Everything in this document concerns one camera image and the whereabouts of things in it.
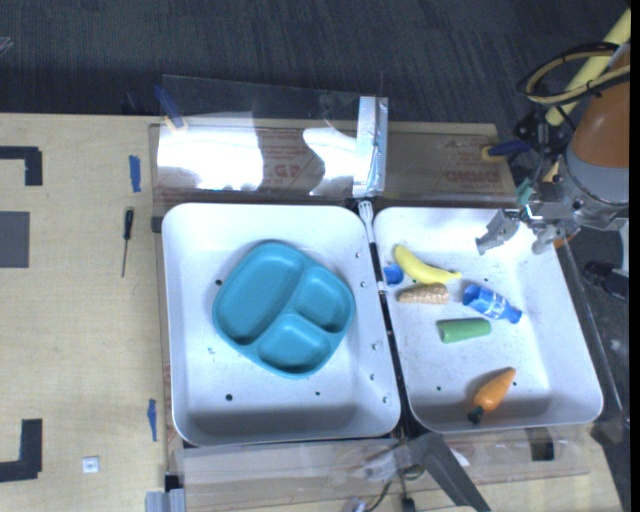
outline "toy carrot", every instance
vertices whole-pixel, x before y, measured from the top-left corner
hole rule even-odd
[[[485,412],[494,411],[504,400],[515,376],[516,371],[509,368],[482,386],[473,397],[473,409],[467,419],[477,425]]]

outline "banana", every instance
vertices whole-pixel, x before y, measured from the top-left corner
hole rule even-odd
[[[427,265],[403,245],[396,245],[394,256],[405,274],[424,284],[445,284],[450,279],[460,279],[462,277],[460,272],[447,272]]]

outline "wooden table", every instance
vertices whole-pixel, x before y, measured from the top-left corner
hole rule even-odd
[[[21,420],[42,419],[37,479],[0,483],[0,511],[144,510],[167,468],[149,127],[157,118],[0,114],[0,144],[43,152],[42,186],[0,160],[0,210],[30,212],[28,268],[0,268],[0,461],[19,458]],[[134,192],[129,156],[140,158]],[[135,208],[125,277],[123,216]],[[157,405],[158,438],[147,417]],[[589,473],[480,485],[494,510],[620,510],[600,446]],[[83,473],[83,458],[99,457]],[[440,490],[419,509],[449,508]],[[340,510],[342,503],[261,510]],[[400,510],[388,498],[381,511]]]

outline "black square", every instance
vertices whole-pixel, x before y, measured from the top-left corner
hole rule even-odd
[[[29,267],[29,212],[0,212],[0,268]]]

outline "black screwdriver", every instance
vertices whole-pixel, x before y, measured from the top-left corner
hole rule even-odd
[[[131,228],[133,227],[133,208],[127,208],[124,214],[124,256],[122,257],[122,277],[124,277],[124,267],[127,264],[127,247],[131,238]]]

